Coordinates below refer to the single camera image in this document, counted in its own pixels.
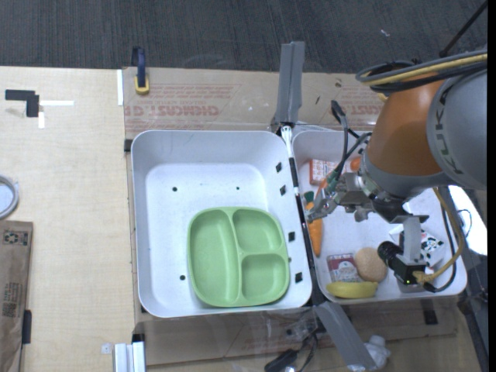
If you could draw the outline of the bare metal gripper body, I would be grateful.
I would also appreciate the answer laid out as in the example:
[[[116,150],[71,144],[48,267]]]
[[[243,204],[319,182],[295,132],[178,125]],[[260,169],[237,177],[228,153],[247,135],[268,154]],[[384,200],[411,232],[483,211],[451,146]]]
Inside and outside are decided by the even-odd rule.
[[[335,202],[353,213],[357,222],[368,219],[371,212],[388,220],[388,193],[367,172],[342,174],[336,185]]]

